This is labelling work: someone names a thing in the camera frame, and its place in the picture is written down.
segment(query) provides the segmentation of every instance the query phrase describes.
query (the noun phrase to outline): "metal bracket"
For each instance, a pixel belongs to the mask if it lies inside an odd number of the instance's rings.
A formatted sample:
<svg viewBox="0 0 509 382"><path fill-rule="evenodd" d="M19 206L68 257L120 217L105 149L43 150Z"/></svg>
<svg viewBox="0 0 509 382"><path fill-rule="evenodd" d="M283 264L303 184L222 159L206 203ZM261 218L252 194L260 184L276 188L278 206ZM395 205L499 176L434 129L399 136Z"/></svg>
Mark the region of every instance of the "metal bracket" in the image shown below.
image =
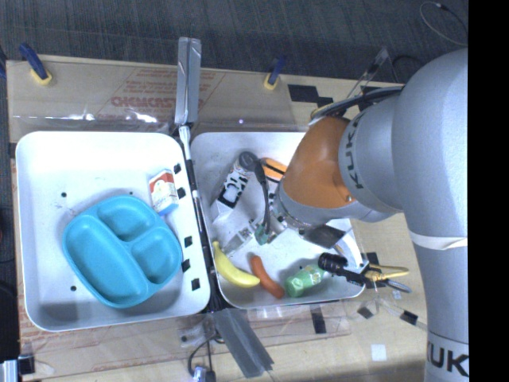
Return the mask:
<svg viewBox="0 0 509 382"><path fill-rule="evenodd" d="M0 382L18 382L17 360L4 361L0 364Z"/></svg>
<svg viewBox="0 0 509 382"><path fill-rule="evenodd" d="M177 97L175 124L182 126L198 120L200 95L201 42L196 38L178 40Z"/></svg>

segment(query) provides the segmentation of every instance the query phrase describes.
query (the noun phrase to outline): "blue plate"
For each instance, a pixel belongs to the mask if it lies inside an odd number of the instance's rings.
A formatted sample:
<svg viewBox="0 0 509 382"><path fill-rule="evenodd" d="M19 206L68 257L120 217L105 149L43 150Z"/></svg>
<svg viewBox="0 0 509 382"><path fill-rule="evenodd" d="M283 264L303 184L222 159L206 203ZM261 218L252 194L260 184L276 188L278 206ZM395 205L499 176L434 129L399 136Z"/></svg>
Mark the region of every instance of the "blue plate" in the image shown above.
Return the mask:
<svg viewBox="0 0 509 382"><path fill-rule="evenodd" d="M144 201L108 198L65 228L64 254L101 302L128 308L144 302L179 271L182 249L171 229Z"/></svg>

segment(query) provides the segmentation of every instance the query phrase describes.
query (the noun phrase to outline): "small green bottle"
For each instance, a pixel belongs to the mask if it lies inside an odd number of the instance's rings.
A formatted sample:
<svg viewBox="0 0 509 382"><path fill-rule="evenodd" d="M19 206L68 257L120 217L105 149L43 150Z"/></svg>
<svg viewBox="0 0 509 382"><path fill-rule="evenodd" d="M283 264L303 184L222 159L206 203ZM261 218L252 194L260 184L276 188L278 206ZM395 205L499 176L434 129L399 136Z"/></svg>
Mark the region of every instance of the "small green bottle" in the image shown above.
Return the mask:
<svg viewBox="0 0 509 382"><path fill-rule="evenodd" d="M305 290L320 283L328 272L320 269L316 264L303 267L295 275L285 281L286 293L290 297L301 297Z"/></svg>

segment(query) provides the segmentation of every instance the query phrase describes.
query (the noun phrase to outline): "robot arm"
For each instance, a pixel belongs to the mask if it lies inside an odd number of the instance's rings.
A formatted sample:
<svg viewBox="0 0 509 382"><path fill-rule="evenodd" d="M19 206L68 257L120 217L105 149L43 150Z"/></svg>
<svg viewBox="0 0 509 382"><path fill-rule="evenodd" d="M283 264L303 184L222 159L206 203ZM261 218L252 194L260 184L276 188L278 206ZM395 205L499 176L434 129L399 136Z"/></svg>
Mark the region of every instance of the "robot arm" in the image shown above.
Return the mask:
<svg viewBox="0 0 509 382"><path fill-rule="evenodd" d="M428 310L426 382L469 373L467 91L462 49L352 121L318 120L277 192L276 209L298 228L405 214Z"/></svg>

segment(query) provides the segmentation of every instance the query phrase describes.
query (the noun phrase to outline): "yellow banana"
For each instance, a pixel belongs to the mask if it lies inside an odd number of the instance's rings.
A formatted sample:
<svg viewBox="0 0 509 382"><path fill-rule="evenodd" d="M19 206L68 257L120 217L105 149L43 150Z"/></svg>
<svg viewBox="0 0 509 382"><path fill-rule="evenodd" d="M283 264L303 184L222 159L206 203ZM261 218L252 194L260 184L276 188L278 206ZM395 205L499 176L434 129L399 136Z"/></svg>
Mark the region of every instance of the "yellow banana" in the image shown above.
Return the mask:
<svg viewBox="0 0 509 382"><path fill-rule="evenodd" d="M254 287L260 283L260 279L251 273L238 269L221 251L220 243L217 240L212 242L214 247L214 262L216 269L228 282L239 287Z"/></svg>

